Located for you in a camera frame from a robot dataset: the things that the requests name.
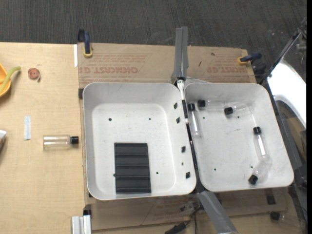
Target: wooden table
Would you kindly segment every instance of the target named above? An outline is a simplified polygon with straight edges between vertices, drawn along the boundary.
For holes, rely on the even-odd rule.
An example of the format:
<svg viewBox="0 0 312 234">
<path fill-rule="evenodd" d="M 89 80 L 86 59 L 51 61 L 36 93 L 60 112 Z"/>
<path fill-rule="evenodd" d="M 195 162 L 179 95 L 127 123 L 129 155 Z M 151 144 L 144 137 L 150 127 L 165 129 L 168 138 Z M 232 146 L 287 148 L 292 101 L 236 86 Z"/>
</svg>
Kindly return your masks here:
<svg viewBox="0 0 312 234">
<path fill-rule="evenodd" d="M 11 90 L 0 98 L 0 129 L 7 140 L 0 151 L 0 233 L 69 234 L 72 216 L 85 206 L 82 147 L 44 151 L 43 135 L 81 137 L 78 69 L 73 45 L 0 43 L 0 62 L 21 66 Z M 41 81 L 30 80 L 38 68 Z M 31 116 L 31 139 L 24 140 L 24 116 Z M 288 208 L 294 212 L 291 198 Z M 301 233 L 271 223 L 268 214 L 231 217 L 239 233 Z M 173 224 L 106 230 L 98 233 L 164 233 Z M 210 221 L 199 232 L 215 233 Z M 183 233 L 194 233 L 190 226 Z"/>
</svg>

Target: dark floor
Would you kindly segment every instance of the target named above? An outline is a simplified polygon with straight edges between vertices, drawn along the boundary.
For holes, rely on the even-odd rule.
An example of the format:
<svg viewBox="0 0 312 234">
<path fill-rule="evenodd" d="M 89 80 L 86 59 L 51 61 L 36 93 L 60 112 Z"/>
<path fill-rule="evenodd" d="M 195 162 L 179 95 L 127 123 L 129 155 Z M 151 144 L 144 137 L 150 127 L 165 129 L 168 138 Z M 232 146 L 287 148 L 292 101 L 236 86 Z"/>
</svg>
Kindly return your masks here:
<svg viewBox="0 0 312 234">
<path fill-rule="evenodd" d="M 184 25 L 192 45 L 272 65 L 306 14 L 307 0 L 0 0 L 0 41 L 76 43 L 84 28 L 93 42 L 174 45 Z"/>
</svg>

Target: orange bowl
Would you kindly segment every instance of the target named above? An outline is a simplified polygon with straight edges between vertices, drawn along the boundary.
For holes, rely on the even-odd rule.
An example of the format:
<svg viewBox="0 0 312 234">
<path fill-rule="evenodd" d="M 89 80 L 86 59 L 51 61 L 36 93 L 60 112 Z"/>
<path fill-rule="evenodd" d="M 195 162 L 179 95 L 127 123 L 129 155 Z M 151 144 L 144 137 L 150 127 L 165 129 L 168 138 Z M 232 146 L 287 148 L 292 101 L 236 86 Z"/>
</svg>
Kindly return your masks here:
<svg viewBox="0 0 312 234">
<path fill-rule="evenodd" d="M 7 74 L 8 74 L 7 71 L 5 70 L 5 68 L 0 63 L 0 80 L 5 79 Z M 10 87 L 11 87 L 11 80 L 9 80 L 8 83 L 6 84 L 4 90 L 0 94 L 0 97 L 4 96 L 6 94 L 6 92 L 9 91 Z"/>
</svg>

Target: black bottle cap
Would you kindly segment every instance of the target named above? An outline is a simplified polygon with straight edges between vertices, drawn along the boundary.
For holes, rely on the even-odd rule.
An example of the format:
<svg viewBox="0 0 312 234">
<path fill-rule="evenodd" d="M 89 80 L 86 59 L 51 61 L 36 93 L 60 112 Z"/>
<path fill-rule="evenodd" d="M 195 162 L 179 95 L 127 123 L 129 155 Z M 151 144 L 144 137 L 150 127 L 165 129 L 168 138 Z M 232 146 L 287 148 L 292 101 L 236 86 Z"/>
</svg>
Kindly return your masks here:
<svg viewBox="0 0 312 234">
<path fill-rule="evenodd" d="M 272 220 L 278 221 L 279 218 L 281 217 L 281 214 L 280 214 L 280 213 L 277 213 L 277 212 L 271 212 L 271 213 L 270 213 L 270 217 L 271 217 Z"/>
<path fill-rule="evenodd" d="M 227 107 L 227 108 L 224 109 L 224 113 L 225 113 L 226 115 L 230 115 L 230 114 L 232 114 L 233 112 L 234 112 L 233 107 Z"/>
<path fill-rule="evenodd" d="M 195 111 L 195 104 L 194 104 L 194 103 L 188 104 L 187 108 L 188 108 L 190 111 Z"/>
<path fill-rule="evenodd" d="M 254 127 L 253 128 L 253 133 L 255 135 L 260 135 L 261 134 L 261 128 L 260 127 Z"/>
<path fill-rule="evenodd" d="M 198 107 L 205 107 L 206 106 L 206 101 L 204 101 L 204 100 L 199 100 L 198 102 L 197 102 L 197 106 Z"/>
<path fill-rule="evenodd" d="M 70 137 L 70 143 L 71 144 L 79 144 L 79 137 L 78 136 Z"/>
<path fill-rule="evenodd" d="M 256 175 L 251 175 L 250 178 L 248 179 L 249 183 L 252 185 L 255 185 L 258 181 L 258 177 Z"/>
</svg>

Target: white plastic tray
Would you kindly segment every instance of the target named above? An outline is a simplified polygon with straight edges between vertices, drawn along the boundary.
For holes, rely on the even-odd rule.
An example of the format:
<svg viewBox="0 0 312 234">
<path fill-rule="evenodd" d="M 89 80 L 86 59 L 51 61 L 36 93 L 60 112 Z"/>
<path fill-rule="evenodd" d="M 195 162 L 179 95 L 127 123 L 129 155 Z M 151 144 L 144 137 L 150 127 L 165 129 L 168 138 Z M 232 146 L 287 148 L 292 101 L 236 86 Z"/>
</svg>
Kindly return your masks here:
<svg viewBox="0 0 312 234">
<path fill-rule="evenodd" d="M 257 84 L 192 83 L 185 87 L 187 103 L 199 113 L 203 138 L 194 138 L 199 175 L 204 187 L 213 192 L 288 186 L 293 170 L 276 121 L 268 92 Z M 214 105 L 251 102 L 250 110 L 226 117 L 224 107 L 199 110 L 198 100 Z M 272 159 L 268 179 L 252 186 L 248 182 L 257 164 L 253 127 L 260 126 Z"/>
<path fill-rule="evenodd" d="M 83 105 L 87 185 L 93 197 L 186 195 L 194 190 L 192 153 L 176 87 L 168 83 L 91 83 L 84 89 Z M 116 194 L 114 143 L 148 144 L 152 193 Z"/>
</svg>

